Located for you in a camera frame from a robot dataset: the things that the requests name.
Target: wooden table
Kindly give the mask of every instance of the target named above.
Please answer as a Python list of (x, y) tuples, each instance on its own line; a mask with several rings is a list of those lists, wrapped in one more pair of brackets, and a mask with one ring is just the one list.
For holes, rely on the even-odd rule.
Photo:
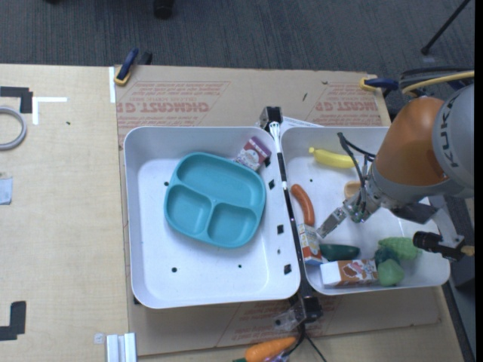
[[(37, 124), (24, 115), (24, 142), (0, 152), (0, 178), (14, 181), (11, 204), (0, 206), (0, 327), (8, 326), (12, 302), (26, 302), (25, 333), (0, 341), (0, 360), (102, 361), (103, 337), (129, 332), (109, 68), (0, 65), (0, 86), (28, 87), (35, 97), (51, 98), (38, 104)], [(0, 115), (0, 143), (14, 128)], [(442, 290), (430, 289), (441, 313), (436, 324), (313, 340), (328, 362), (463, 360)], [(245, 349), (143, 360), (226, 362)], [(321, 360), (308, 342), (291, 359)]]

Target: yellow cable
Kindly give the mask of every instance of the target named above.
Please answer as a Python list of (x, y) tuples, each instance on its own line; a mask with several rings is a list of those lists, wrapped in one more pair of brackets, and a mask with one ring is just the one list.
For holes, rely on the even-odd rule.
[(407, 86), (401, 90), (403, 94), (408, 94), (413, 97), (416, 96), (416, 94), (411, 93), (412, 90), (415, 90), (420, 87), (425, 87), (429, 86), (430, 84), (437, 84), (437, 83), (442, 83), (446, 81), (456, 81), (458, 79), (464, 79), (464, 78), (474, 78), (475, 77), (475, 70), (468, 71), (468, 72), (459, 72), (457, 74), (452, 74), (452, 75), (446, 75), (442, 76), (440, 78), (434, 78), (434, 79), (428, 79), (427, 81), (420, 81), (415, 84), (412, 84), (411, 86)]

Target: orange carrot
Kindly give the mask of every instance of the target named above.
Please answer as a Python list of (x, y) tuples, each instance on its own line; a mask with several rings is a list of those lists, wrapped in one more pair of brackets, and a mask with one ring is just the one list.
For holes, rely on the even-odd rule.
[(297, 338), (295, 336), (288, 336), (286, 338), (273, 339), (259, 343), (258, 345), (253, 345), (245, 352), (245, 360), (247, 362), (264, 362), (265, 359), (280, 354), (296, 341)]
[(297, 199), (303, 212), (303, 222), (307, 225), (314, 226), (315, 213), (309, 195), (303, 190), (302, 186), (293, 184), (290, 188), (292, 195)]

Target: black tape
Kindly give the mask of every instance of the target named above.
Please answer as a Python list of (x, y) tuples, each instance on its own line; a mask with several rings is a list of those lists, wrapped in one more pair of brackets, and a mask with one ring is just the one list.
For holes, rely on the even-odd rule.
[(20, 98), (20, 112), (32, 114), (33, 92), (28, 87), (0, 87), (0, 97)]
[(14, 341), (25, 333), (26, 302), (13, 302), (10, 306), (10, 325), (0, 327), (0, 341)]

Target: gray ring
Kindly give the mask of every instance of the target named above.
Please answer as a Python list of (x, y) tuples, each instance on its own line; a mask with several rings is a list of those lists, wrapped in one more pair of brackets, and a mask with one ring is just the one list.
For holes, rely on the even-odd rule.
[(20, 131), (19, 136), (17, 138), (15, 138), (15, 140), (13, 140), (9, 143), (0, 143), (0, 151), (1, 150), (10, 150), (10, 149), (16, 148), (17, 146), (20, 145), (20, 143), (25, 138), (25, 135), (26, 135), (26, 132), (27, 132), (27, 123), (25, 122), (25, 119), (23, 119), (23, 116), (18, 111), (10, 109), (9, 107), (1, 107), (0, 106), (0, 114), (12, 115), (22, 125), (22, 130)]

